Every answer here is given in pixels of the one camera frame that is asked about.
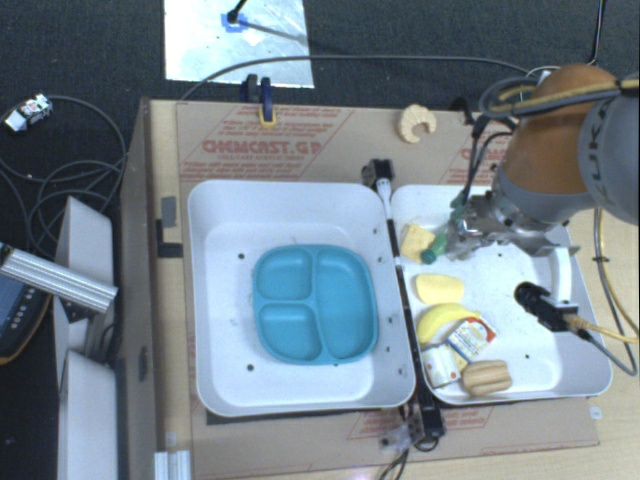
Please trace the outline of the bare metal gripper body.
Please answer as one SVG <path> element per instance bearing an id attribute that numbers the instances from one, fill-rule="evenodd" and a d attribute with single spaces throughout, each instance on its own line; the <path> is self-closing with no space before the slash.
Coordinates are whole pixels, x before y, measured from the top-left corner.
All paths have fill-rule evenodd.
<path id="1" fill-rule="evenodd" d="M 464 248 L 493 244 L 549 248 L 551 225 L 523 213 L 503 193 L 470 197 L 457 213 L 457 241 Z"/>

